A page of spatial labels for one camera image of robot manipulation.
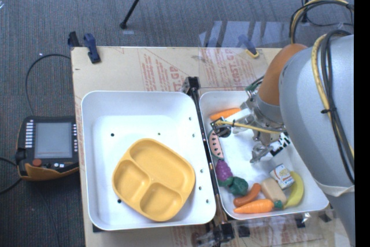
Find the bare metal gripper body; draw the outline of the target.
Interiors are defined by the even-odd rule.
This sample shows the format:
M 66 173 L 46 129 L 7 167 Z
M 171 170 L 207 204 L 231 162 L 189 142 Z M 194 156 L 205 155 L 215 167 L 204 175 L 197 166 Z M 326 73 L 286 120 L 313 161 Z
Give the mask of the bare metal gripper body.
M 250 110 L 247 122 L 261 130 L 254 129 L 254 137 L 263 146 L 276 142 L 286 132 L 279 105 L 269 104 L 260 97 L 249 97 L 242 105 Z

